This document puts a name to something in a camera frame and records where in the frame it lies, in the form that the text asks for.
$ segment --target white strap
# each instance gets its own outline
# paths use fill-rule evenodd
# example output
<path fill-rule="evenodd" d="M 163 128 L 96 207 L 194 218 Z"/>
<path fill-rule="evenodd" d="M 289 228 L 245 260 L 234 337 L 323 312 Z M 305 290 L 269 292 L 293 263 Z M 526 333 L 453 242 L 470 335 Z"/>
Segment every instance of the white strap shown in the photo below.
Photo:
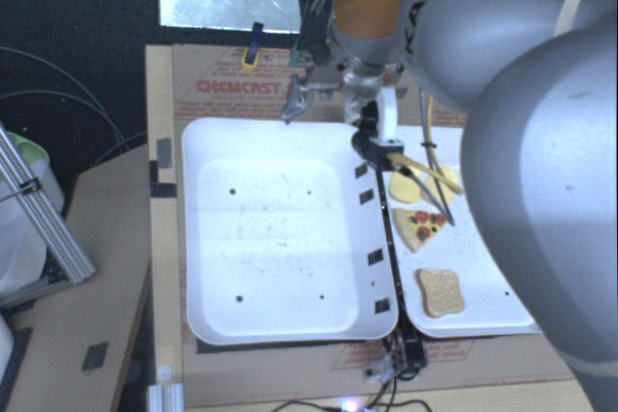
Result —
<path fill-rule="evenodd" d="M 556 27 L 553 31 L 553 35 L 555 37 L 564 35 L 565 33 L 571 31 L 573 24 L 576 21 L 577 10 L 579 9 L 580 4 L 581 0 L 564 0 L 562 10 L 560 11 L 558 20 L 556 21 Z"/>
<path fill-rule="evenodd" d="M 569 355 L 559 348 L 556 348 L 556 351 L 575 371 L 597 377 L 618 377 L 618 361 L 590 362 Z"/>

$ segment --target cardboard box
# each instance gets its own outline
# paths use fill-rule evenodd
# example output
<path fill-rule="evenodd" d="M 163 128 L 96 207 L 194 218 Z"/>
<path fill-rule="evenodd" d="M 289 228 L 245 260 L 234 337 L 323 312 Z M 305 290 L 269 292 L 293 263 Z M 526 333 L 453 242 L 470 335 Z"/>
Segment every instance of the cardboard box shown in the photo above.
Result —
<path fill-rule="evenodd" d="M 381 342 L 221 351 L 198 344 L 186 323 L 182 154 L 174 144 L 180 142 L 184 128 L 200 117 L 279 119 L 294 71 L 288 68 L 286 50 L 262 49 L 254 71 L 241 68 L 242 52 L 242 47 L 190 45 L 149 47 L 147 51 L 151 160 L 170 161 L 160 153 L 165 148 L 160 143 L 169 143 L 174 160 L 158 167 L 159 178 L 167 174 L 169 181 L 179 185 L 177 198 L 154 199 L 167 201 L 169 206 L 164 214 L 154 211 L 154 225 L 178 223 L 176 253 L 169 245 L 162 250 L 155 245 L 153 252 L 156 363 L 160 371 L 166 371 L 159 374 L 158 382 L 182 381 L 187 408 L 372 394 L 379 384 L 368 382 L 363 369 L 384 355 Z M 410 90 L 400 101 L 400 123 L 419 125 L 418 92 L 411 81 L 405 81 Z M 316 102 L 301 119 L 342 121 L 341 102 L 337 98 Z M 438 106 L 434 123 L 461 126 L 464 116 Z M 178 218 L 170 218 L 172 211 Z M 169 273 L 163 275 L 163 266 L 171 269 L 174 262 L 176 279 Z M 174 293 L 178 294 L 177 307 Z M 177 324 L 170 322 L 179 313 Z M 572 378 L 542 335 L 431 342 L 425 350 L 428 366 L 402 385 L 402 391 Z"/>

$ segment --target pizza slice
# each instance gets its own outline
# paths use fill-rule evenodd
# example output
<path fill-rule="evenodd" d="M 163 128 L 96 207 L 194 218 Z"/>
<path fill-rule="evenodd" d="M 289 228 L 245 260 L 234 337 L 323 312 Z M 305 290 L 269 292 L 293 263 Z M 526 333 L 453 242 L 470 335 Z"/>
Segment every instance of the pizza slice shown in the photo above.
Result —
<path fill-rule="evenodd" d="M 416 253 L 446 224 L 446 218 L 427 211 L 407 211 L 397 207 L 391 211 L 393 223 L 405 245 Z"/>

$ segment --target white tray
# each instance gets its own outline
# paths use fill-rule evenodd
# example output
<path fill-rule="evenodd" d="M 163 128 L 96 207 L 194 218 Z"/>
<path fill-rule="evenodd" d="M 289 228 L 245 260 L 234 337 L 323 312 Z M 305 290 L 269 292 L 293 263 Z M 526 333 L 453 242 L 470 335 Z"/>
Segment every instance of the white tray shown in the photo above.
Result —
<path fill-rule="evenodd" d="M 366 340 L 392 331 L 398 310 L 376 176 L 357 177 L 355 131 L 232 119 L 187 127 L 187 316 L 197 337 Z M 361 204 L 367 191 L 374 199 Z"/>
<path fill-rule="evenodd" d="M 420 127 L 398 128 L 398 138 L 406 143 L 406 155 L 426 163 L 421 147 L 423 134 Z M 460 143 L 462 130 L 435 128 L 437 158 L 440 165 L 455 170 L 460 183 Z M 391 174 L 384 174 L 388 187 Z M 402 207 L 437 212 L 421 200 L 415 205 L 403 204 L 388 197 L 389 207 Z M 521 304 L 493 261 L 492 256 L 474 225 L 464 196 L 455 196 L 450 204 L 456 226 L 446 224 L 437 235 L 417 253 L 412 253 L 397 234 L 393 236 L 397 259 L 405 291 L 406 307 L 411 322 L 422 333 L 436 338 L 479 337 L 518 333 L 539 333 L 532 316 Z M 420 268 L 452 269 L 460 280 L 465 309 L 457 315 L 440 318 L 427 316 L 423 296 L 415 273 Z"/>

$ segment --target pepperoni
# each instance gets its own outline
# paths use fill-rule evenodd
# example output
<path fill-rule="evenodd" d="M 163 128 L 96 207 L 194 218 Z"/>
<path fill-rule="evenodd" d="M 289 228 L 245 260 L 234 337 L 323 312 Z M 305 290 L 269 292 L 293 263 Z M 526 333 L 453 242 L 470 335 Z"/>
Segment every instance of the pepperoni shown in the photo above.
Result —
<path fill-rule="evenodd" d="M 432 233 L 427 227 L 419 227 L 416 231 L 416 236 L 421 242 L 425 242 L 429 237 L 432 236 Z"/>
<path fill-rule="evenodd" d="M 416 219 L 421 223 L 427 223 L 429 215 L 425 211 L 416 211 Z"/>

